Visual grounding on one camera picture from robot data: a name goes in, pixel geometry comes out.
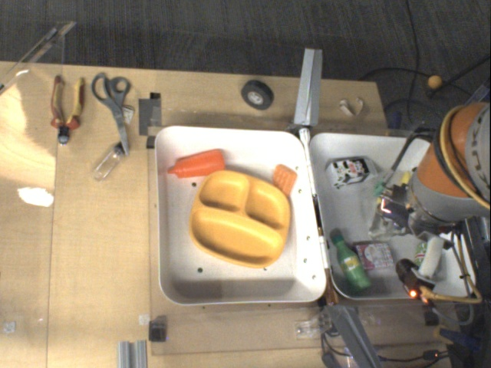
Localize pink packet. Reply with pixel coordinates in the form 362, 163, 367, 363
351, 240, 396, 272

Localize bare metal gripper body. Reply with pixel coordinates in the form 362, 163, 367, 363
377, 189, 418, 232

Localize orange ridged toy slice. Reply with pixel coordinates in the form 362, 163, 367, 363
272, 163, 299, 197

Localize green bottle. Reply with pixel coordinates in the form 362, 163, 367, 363
330, 228, 373, 295

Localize small clear plastic vial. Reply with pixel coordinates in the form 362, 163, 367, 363
91, 143, 126, 182

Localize black cylinder on white bracket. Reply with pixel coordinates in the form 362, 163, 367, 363
395, 235, 446, 295

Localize orange divided plate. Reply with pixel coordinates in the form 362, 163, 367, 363
189, 169, 292, 270

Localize red and yellow pliers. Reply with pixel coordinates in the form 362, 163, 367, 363
50, 75, 87, 146

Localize orange squeeze bottle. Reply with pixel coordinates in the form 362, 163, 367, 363
166, 148, 227, 179

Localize grey scissors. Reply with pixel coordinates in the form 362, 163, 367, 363
91, 71, 133, 157

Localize green and white can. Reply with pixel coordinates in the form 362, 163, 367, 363
414, 240, 429, 268

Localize white plastic tray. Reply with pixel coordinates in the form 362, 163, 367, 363
154, 125, 328, 307
308, 132, 477, 302

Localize cow print milk carton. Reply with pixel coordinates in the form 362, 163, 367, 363
325, 156, 379, 190

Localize black tape roll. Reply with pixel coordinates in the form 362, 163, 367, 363
240, 79, 275, 111

